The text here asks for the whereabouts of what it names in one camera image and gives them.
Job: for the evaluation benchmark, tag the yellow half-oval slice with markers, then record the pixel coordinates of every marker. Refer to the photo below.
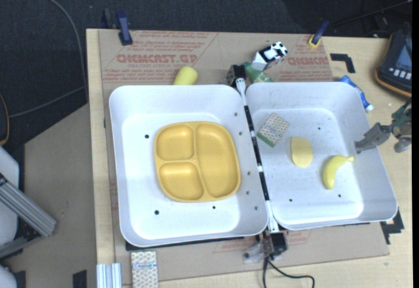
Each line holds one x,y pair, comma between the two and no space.
301,152

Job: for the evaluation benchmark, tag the black and white cow carton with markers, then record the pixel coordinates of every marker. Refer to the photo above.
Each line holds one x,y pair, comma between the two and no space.
266,57

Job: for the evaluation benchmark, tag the thin black and white rod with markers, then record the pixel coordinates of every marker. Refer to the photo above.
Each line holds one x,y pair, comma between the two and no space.
256,149

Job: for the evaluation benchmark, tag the yellow divided plate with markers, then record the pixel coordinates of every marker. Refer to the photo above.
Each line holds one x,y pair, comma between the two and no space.
212,162

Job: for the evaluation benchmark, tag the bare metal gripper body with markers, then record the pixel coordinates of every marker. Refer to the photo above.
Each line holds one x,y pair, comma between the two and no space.
402,144

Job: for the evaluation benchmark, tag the white plastic tray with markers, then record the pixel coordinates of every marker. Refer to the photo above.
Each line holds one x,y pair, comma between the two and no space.
137,214
327,208

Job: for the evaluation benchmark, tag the blue and white bottle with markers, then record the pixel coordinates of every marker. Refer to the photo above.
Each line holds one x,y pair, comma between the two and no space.
358,90

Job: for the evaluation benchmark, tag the green bottle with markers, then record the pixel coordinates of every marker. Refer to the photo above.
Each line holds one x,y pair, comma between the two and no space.
258,75

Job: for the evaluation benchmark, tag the small patterned green-edged box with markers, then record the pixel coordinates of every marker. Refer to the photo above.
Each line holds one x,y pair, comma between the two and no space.
272,129

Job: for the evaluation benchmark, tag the yellow cylinder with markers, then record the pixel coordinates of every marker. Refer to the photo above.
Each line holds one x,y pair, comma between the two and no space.
185,76

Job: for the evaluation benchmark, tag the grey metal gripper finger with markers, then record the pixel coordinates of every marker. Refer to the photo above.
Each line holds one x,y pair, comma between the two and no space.
366,145
378,131

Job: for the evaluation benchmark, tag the brown cardboard board red print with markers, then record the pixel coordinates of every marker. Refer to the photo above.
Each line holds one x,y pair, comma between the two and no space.
209,51

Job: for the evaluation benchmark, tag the yellow banana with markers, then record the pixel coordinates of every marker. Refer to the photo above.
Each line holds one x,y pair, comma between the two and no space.
330,172

